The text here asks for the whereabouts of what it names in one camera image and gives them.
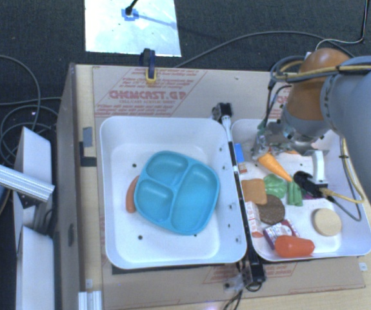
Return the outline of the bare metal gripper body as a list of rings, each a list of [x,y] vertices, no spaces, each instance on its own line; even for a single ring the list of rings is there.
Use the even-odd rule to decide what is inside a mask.
[[[279,145],[282,151],[295,151],[300,155],[314,150],[314,138],[298,132],[287,123],[270,122],[262,135],[265,137],[265,147]]]

